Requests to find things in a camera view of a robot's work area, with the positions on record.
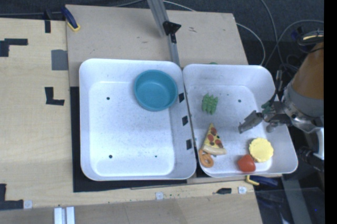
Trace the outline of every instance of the white plastic tray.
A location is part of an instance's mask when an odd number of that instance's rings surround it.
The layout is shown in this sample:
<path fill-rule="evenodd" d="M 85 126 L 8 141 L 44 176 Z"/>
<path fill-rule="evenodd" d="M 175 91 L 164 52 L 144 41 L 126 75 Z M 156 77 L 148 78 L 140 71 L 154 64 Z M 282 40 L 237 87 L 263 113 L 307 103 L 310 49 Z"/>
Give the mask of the white plastic tray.
<path fill-rule="evenodd" d="M 168 73 L 179 98 L 163 111 L 142 108 L 138 74 Z M 81 167 L 93 180 L 186 179 L 196 169 L 181 69 L 172 62 L 89 59 L 80 67 Z"/>
<path fill-rule="evenodd" d="M 274 94 L 275 87 L 271 74 L 263 67 L 252 65 L 192 64 L 183 69 L 187 101 L 191 113 L 191 123 L 197 149 L 202 146 L 207 129 L 213 123 L 219 133 L 226 155 L 214 158 L 214 166 L 203 168 L 211 177 L 238 176 L 237 160 L 248 154 L 252 139 L 268 139 L 274 156 L 256 164 L 252 175 L 288 174 L 296 170 L 298 159 L 288 128 L 278 126 L 267 133 L 265 122 L 240 134 L 238 126 L 253 110 L 261 111 L 261 105 Z M 213 115 L 202 112 L 205 94 L 219 98 Z"/>

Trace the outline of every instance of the toy pizza slice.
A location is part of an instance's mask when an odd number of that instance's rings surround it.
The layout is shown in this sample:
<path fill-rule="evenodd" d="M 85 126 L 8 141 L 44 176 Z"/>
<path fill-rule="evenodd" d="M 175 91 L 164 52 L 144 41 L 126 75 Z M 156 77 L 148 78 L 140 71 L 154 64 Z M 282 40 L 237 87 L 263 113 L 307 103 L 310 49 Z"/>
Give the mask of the toy pizza slice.
<path fill-rule="evenodd" d="M 227 154 L 227 150 L 223 147 L 220 137 L 214 128 L 213 123 L 210 124 L 206 134 L 206 138 L 201 149 L 212 155 L 224 155 Z"/>

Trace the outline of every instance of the black tape marking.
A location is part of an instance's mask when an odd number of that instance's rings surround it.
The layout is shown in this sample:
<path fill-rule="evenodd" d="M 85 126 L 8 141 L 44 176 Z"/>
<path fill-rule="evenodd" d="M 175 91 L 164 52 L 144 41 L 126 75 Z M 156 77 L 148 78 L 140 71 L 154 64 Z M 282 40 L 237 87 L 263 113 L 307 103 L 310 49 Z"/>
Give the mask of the black tape marking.
<path fill-rule="evenodd" d="M 192 148 L 192 139 L 186 140 L 186 149 L 189 150 Z"/>
<path fill-rule="evenodd" d="M 179 94 L 179 103 L 181 103 L 185 99 L 184 93 Z"/>
<path fill-rule="evenodd" d="M 189 122 L 189 118 L 187 116 L 184 116 L 182 118 L 182 121 L 183 121 L 183 126 L 185 126 Z"/>
<path fill-rule="evenodd" d="M 9 45 L 5 41 L 0 41 L 0 57 L 8 57 Z"/>
<path fill-rule="evenodd" d="M 52 32 L 52 26 L 50 20 L 44 20 L 44 32 L 45 33 L 51 33 Z"/>
<path fill-rule="evenodd" d="M 68 51 L 52 50 L 52 70 L 68 70 Z"/>
<path fill-rule="evenodd" d="M 64 100 L 55 100 L 54 99 L 54 88 L 53 87 L 45 87 L 44 88 L 46 91 L 46 104 L 51 104 L 51 105 L 64 105 Z"/>
<path fill-rule="evenodd" d="M 0 211 L 10 209 L 23 209 L 23 200 L 6 201 L 6 184 L 0 184 Z"/>
<path fill-rule="evenodd" d="M 0 41 L 0 57 L 9 56 L 10 45 L 28 45 L 28 39 L 5 38 L 4 41 Z"/>

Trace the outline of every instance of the blue bowl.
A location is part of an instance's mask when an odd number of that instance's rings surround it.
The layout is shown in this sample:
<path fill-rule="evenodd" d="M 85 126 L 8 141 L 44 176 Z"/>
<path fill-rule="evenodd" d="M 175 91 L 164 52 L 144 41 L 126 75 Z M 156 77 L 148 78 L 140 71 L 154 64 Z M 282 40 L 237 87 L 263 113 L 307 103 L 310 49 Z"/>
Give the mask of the blue bowl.
<path fill-rule="evenodd" d="M 171 76 L 160 70 L 147 70 L 139 74 L 134 83 L 138 103 L 149 111 L 161 111 L 172 106 L 178 88 Z"/>

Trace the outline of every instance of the orange toy ring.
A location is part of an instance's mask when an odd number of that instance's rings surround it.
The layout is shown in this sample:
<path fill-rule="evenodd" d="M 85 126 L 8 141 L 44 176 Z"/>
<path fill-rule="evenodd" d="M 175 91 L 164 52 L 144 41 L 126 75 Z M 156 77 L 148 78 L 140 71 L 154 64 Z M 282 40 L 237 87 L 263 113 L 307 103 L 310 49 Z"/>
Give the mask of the orange toy ring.
<path fill-rule="evenodd" d="M 199 160 L 206 168 L 211 168 L 214 165 L 214 160 L 212 159 L 211 155 L 204 152 L 202 149 L 199 150 Z"/>

